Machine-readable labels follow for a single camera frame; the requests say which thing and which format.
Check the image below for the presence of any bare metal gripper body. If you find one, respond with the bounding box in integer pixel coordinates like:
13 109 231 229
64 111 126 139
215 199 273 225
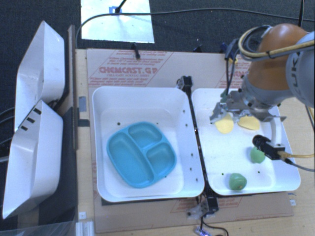
218 88 264 119

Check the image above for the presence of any brown cardboard board red print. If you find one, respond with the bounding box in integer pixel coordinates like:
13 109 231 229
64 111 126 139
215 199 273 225
86 48 295 234

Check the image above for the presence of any white plastic tray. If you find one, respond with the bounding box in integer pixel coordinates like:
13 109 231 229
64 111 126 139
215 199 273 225
191 88 302 197
92 86 206 203

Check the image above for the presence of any black block with thin wires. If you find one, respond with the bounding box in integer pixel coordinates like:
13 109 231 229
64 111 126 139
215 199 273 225
176 75 194 91
200 196 220 215

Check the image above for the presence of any green rounded toy fruit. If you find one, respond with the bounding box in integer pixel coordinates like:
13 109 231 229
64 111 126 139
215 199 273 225
250 146 266 164
228 173 248 191

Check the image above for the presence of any blue divided plate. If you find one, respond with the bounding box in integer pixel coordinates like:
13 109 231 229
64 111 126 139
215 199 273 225
106 121 178 189

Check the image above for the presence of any yellow flat toy chip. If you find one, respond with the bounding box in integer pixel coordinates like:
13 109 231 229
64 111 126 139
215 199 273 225
237 116 260 131
215 113 235 135

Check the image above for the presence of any thin black and white rod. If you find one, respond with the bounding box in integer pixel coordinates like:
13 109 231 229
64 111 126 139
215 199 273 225
185 88 214 199

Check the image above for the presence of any black cylinder on white bracket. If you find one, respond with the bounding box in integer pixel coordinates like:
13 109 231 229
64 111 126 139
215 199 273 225
252 116 287 161

